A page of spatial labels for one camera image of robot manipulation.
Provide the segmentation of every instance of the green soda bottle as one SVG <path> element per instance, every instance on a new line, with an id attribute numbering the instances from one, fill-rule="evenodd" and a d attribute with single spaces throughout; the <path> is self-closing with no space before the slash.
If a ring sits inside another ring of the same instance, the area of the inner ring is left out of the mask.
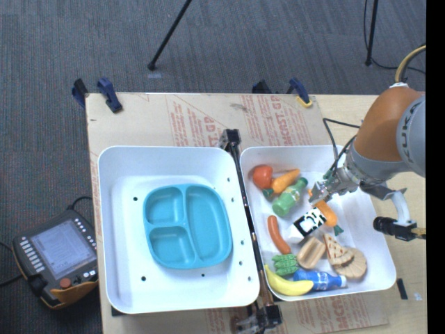
<path id="1" fill-rule="evenodd" d="M 288 186 L 272 203 L 272 210 L 278 216 L 285 216 L 300 199 L 300 192 L 307 186 L 307 179 L 300 177 L 295 184 Z"/>

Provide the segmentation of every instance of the gray carpet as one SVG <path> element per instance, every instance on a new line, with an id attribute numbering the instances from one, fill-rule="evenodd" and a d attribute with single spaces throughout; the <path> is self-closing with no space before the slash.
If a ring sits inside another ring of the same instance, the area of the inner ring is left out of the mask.
<path id="1" fill-rule="evenodd" d="M 85 111 L 71 96 L 108 77 L 118 92 L 377 95 L 426 42 L 426 0 L 193 0 L 157 69 L 147 64 L 186 0 L 0 0 L 0 241 L 90 195 Z M 426 89 L 426 53 L 407 71 Z M 76 206 L 92 219 L 92 204 Z M 0 247 L 0 282 L 17 275 Z M 101 333 L 98 291 L 51 311 L 26 281 L 0 287 L 0 333 Z"/>

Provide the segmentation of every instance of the toy tomato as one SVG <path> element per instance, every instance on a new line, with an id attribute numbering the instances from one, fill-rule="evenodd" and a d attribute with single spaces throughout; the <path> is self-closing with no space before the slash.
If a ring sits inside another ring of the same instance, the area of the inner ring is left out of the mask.
<path id="1" fill-rule="evenodd" d="M 260 165 L 253 170 L 253 182 L 260 189 L 270 188 L 273 169 L 267 165 Z"/>

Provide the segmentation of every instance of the blue bottle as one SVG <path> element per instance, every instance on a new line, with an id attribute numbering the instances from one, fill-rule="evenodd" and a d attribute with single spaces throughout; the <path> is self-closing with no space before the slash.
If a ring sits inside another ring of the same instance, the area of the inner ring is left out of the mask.
<path id="1" fill-rule="evenodd" d="M 293 274 L 293 280 L 311 280 L 312 282 L 314 282 L 314 286 L 312 287 L 313 291 L 326 291 L 327 289 L 331 289 L 334 286 L 346 286 L 345 276 L 333 276 L 324 271 L 305 271 L 299 269 Z"/>

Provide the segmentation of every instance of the wooden table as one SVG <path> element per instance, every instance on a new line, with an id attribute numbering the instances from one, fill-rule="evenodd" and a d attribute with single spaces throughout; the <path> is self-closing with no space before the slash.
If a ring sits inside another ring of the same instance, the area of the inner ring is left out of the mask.
<path id="1" fill-rule="evenodd" d="M 112 145 L 213 146 L 225 128 L 239 129 L 244 148 L 254 145 L 330 144 L 321 122 L 322 116 L 359 125 L 375 98 L 375 95 L 312 95 L 313 104 L 305 109 L 292 95 L 118 93 L 123 110 L 114 114 L 106 106 L 103 95 L 87 95 L 86 121 L 99 278 L 104 277 L 104 254 L 97 160 L 105 148 Z M 337 145 L 344 145 L 357 131 L 333 123 L 330 123 L 330 129 Z M 414 173 L 404 173 L 389 180 L 388 186 L 391 189 L 407 187 L 405 197 L 411 218 L 420 228 L 425 228 L 425 179 Z M 373 198 L 373 204 L 378 216 L 397 218 L 392 202 Z M 360 328 L 363 334 L 426 333 L 426 241 L 405 242 L 387 237 L 387 243 L 397 278 L 403 280 L 408 300 L 401 299 L 396 284 L 385 291 L 360 294 L 363 313 L 368 316 L 366 320 L 346 318 L 349 320 L 346 324 L 338 323 L 335 322 L 335 316 L 339 321 L 337 312 L 326 326 L 317 320 L 312 324 L 296 323 L 295 315 L 288 313 L 285 303 L 282 307 L 285 323 L 271 333 L 304 334 L 352 328 Z M 105 334 L 178 333 L 178 326 L 182 333 L 231 333 L 227 310 L 113 316 L 104 281 L 99 281 L 99 288 Z"/>

